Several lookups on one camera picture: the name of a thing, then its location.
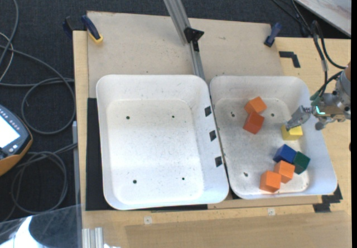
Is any pale cardboard board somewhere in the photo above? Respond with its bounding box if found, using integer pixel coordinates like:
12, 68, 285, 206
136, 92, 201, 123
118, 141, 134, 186
86, 11, 323, 210

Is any white plastic tray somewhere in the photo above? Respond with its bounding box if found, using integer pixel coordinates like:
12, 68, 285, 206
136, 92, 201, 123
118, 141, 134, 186
95, 74, 230, 211
209, 75, 339, 201

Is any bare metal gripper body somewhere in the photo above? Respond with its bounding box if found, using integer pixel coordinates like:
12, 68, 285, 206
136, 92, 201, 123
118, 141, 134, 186
311, 90, 352, 123

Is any dark orange cube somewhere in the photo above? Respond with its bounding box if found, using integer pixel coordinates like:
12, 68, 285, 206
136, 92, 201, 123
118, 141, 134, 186
242, 112, 266, 135

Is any yellow cube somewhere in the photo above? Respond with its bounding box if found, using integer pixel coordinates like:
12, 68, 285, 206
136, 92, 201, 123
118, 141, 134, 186
281, 125, 304, 141

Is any green cube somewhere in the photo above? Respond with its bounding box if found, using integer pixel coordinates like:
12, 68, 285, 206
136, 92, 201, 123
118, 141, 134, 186
292, 151, 311, 175

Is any blue cube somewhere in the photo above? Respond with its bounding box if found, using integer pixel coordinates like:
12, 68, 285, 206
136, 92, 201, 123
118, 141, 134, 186
272, 144, 297, 164

